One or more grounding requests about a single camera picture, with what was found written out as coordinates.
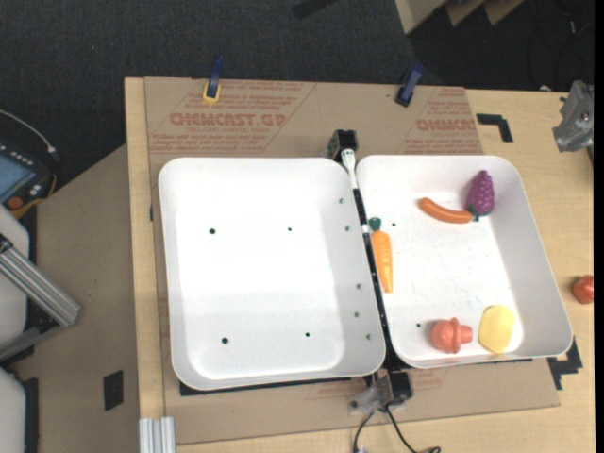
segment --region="wooden table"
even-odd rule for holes
[[[155,246],[149,221],[144,80],[127,78],[125,93],[140,417],[160,418],[165,415],[165,404]],[[417,448],[440,445],[446,453],[595,451],[594,307],[581,305],[570,293],[578,276],[594,271],[592,164],[586,152],[560,153],[554,143],[551,128],[561,121],[560,94],[468,90],[467,95],[474,113],[501,114],[510,124],[513,143],[502,142],[496,127],[479,126],[482,147],[485,154],[510,161],[523,178],[583,368],[563,377],[558,408],[406,423],[403,432]],[[338,429],[183,445],[178,452],[344,453],[351,450],[353,435],[352,429]],[[391,426],[367,428],[362,443],[370,451],[405,450]]]

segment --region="toy carrot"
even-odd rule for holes
[[[374,249],[376,259],[377,276],[385,292],[393,291],[393,250],[390,244],[390,236],[385,231],[380,230],[381,220],[371,218],[369,226],[374,232],[371,235],[371,245]]]

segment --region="cardboard sheet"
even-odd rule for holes
[[[349,413],[347,398],[365,388],[362,378],[181,394],[170,358],[159,170],[183,156],[317,157],[336,129],[356,130],[358,159],[481,154],[465,90],[418,86],[404,108],[394,101],[396,85],[223,80],[219,101],[209,105],[202,98],[204,84],[203,79],[145,79],[164,394],[166,414],[176,419],[176,441],[183,445],[357,426],[360,418]],[[394,411],[400,421],[559,404],[546,360],[411,369],[410,374],[414,398]]]

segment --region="toy food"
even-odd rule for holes
[[[434,203],[430,198],[422,198],[419,200],[419,208],[424,213],[427,213],[432,218],[436,218],[441,222],[463,224],[472,220],[472,213],[467,210],[450,210],[441,207]]]
[[[581,304],[594,302],[594,276],[583,276],[573,285],[573,295]]]
[[[438,321],[430,332],[430,339],[437,349],[457,354],[462,344],[472,341],[472,328],[462,326],[460,321],[453,317],[449,321]]]
[[[381,220],[371,218],[369,226],[374,232],[371,234],[371,245],[374,249],[376,259],[377,275],[385,292],[392,292],[394,286],[393,279],[393,250],[390,244],[390,236],[385,231],[380,230]]]
[[[495,207],[493,179],[486,171],[480,171],[472,180],[470,191],[465,198],[465,209],[474,215],[475,221],[488,215]]]
[[[488,307],[480,319],[478,342],[496,354],[502,354],[508,348],[512,338],[515,317],[512,310],[505,306]]]

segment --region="red toy tomato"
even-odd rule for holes
[[[594,276],[583,276],[573,285],[573,295],[581,304],[594,302]]]

